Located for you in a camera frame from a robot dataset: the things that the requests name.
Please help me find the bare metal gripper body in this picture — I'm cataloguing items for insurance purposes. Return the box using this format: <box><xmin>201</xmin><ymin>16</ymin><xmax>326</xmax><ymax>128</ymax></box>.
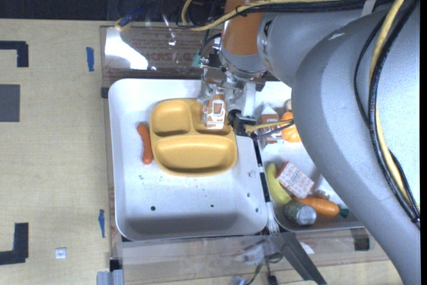
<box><xmin>200</xmin><ymin>53</ymin><xmax>267</xmax><ymax>101</ymax></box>

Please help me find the orange and white carton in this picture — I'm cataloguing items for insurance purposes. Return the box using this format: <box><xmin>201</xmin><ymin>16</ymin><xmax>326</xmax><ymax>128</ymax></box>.
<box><xmin>259</xmin><ymin>106</ymin><xmax>285</xmax><ymax>145</ymax></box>
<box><xmin>276</xmin><ymin>161</ymin><xmax>316</xmax><ymax>200</ymax></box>
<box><xmin>201</xmin><ymin>93</ymin><xmax>228</xmax><ymax>130</ymax></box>

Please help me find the yellow divided plate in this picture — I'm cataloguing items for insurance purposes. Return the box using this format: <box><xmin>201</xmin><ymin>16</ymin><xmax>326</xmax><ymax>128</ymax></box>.
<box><xmin>149</xmin><ymin>97</ymin><xmax>239</xmax><ymax>178</ymax></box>

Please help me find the orange toy pumpkin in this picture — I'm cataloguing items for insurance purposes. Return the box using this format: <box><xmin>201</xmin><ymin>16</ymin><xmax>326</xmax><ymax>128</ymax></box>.
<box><xmin>280</xmin><ymin>111</ymin><xmax>302</xmax><ymax>144</ymax></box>

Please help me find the orange sausage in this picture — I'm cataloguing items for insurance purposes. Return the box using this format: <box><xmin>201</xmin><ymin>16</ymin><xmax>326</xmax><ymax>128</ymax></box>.
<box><xmin>136</xmin><ymin>122</ymin><xmax>155</xmax><ymax>166</ymax></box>

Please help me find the white plastic tray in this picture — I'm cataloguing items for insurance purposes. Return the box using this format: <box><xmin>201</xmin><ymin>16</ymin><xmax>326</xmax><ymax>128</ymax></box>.
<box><xmin>107</xmin><ymin>77</ymin><xmax>270</xmax><ymax>242</ymax></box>
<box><xmin>256</xmin><ymin>79</ymin><xmax>366</xmax><ymax>233</ymax></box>

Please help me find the yellow banana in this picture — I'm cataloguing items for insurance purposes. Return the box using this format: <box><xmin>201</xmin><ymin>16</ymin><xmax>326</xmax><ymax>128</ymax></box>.
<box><xmin>265</xmin><ymin>162</ymin><xmax>294</xmax><ymax>206</ymax></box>

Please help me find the green can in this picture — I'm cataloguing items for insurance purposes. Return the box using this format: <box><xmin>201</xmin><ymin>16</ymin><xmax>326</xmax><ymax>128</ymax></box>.
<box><xmin>283</xmin><ymin>200</ymin><xmax>318</xmax><ymax>228</ymax></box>

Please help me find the orange carrot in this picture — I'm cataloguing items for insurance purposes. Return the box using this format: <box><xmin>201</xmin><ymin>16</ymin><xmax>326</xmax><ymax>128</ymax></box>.
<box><xmin>292</xmin><ymin>196</ymin><xmax>350</xmax><ymax>219</ymax></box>

